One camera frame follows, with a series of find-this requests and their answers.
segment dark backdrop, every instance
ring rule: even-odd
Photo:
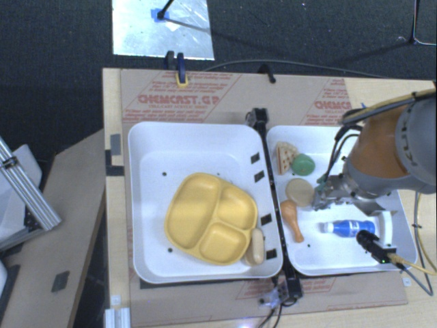
[[[215,63],[270,58],[401,79],[435,79],[436,48],[411,45],[414,0],[207,0]],[[112,54],[111,0],[0,0],[0,135],[40,160],[102,128],[102,68],[162,68]],[[436,0],[418,38],[436,40]],[[256,72],[259,64],[227,71]],[[273,65],[276,73],[349,75]]]

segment yellow divided plate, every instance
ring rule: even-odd
[[[229,265],[246,252],[257,218],[249,194],[214,175],[196,173],[176,191],[165,217],[165,234],[196,258]]]

